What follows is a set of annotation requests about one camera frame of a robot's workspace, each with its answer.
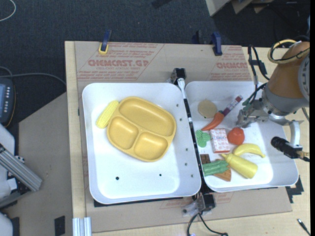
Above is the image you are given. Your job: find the brown cardboard board red print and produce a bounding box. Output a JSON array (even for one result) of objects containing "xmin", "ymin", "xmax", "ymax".
[{"xmin": 73, "ymin": 41, "xmax": 293, "ymax": 233}]

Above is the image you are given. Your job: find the white plastic tray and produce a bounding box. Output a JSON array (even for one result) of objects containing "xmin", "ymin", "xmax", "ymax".
[
  {"xmin": 184, "ymin": 81, "xmax": 300, "ymax": 193},
  {"xmin": 81, "ymin": 82, "xmax": 202, "ymax": 205}
]

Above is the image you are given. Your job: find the black cylinder on white bracket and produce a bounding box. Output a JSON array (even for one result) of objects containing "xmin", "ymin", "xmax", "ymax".
[{"xmin": 270, "ymin": 119, "xmax": 304, "ymax": 160}]

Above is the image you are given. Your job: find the green broccoli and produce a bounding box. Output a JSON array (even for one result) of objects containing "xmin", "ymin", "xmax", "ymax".
[{"xmin": 195, "ymin": 129, "xmax": 212, "ymax": 148}]

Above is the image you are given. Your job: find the green asparagus bunch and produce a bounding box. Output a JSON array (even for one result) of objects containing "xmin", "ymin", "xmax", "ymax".
[{"xmin": 202, "ymin": 159, "xmax": 230, "ymax": 177}]

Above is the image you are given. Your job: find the orange and white carton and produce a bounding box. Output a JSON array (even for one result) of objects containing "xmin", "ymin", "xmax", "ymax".
[{"xmin": 209, "ymin": 128, "xmax": 231, "ymax": 154}]

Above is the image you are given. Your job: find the orange carrot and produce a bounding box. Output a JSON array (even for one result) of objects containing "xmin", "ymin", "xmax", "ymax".
[{"xmin": 201, "ymin": 111, "xmax": 226, "ymax": 132}]

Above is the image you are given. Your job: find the orange pizza slice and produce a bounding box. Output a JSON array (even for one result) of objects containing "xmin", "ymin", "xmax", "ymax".
[{"xmin": 213, "ymin": 167, "xmax": 232, "ymax": 182}]

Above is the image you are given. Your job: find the black pen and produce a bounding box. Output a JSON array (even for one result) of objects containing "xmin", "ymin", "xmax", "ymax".
[{"xmin": 297, "ymin": 219, "xmax": 311, "ymax": 236}]

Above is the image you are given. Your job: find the yellow divided plate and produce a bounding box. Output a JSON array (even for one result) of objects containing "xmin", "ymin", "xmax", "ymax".
[{"xmin": 106, "ymin": 96, "xmax": 177, "ymax": 163}]

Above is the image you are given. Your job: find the yellow squeeze bottle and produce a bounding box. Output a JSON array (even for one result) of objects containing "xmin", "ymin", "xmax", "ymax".
[{"xmin": 220, "ymin": 152, "xmax": 258, "ymax": 179}]

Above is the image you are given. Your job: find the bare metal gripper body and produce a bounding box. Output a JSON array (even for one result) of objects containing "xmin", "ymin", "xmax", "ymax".
[{"xmin": 242, "ymin": 99, "xmax": 291, "ymax": 127}]

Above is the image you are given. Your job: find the thin black and white rod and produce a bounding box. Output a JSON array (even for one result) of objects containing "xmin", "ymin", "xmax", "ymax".
[{"xmin": 177, "ymin": 78, "xmax": 205, "ymax": 194}]

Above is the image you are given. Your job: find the purple and white tube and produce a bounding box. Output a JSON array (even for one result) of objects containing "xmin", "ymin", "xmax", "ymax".
[{"xmin": 222, "ymin": 95, "xmax": 244, "ymax": 117}]

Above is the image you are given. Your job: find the yellow corn cob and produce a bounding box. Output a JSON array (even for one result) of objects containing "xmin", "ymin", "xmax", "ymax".
[{"xmin": 95, "ymin": 100, "xmax": 120, "ymax": 129}]

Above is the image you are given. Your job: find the red tomato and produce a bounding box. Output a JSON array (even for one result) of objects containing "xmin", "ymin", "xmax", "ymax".
[{"xmin": 227, "ymin": 127, "xmax": 246, "ymax": 146}]

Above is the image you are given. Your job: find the yellow banana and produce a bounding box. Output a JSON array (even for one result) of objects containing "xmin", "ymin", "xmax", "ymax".
[{"xmin": 233, "ymin": 143, "xmax": 266, "ymax": 159}]

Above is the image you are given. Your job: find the tan round biscuit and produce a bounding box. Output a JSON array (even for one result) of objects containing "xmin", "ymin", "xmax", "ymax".
[{"xmin": 197, "ymin": 99, "xmax": 218, "ymax": 119}]

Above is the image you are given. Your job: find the brown chocolate bar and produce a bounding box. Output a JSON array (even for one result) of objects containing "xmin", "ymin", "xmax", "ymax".
[{"xmin": 199, "ymin": 153, "xmax": 211, "ymax": 166}]

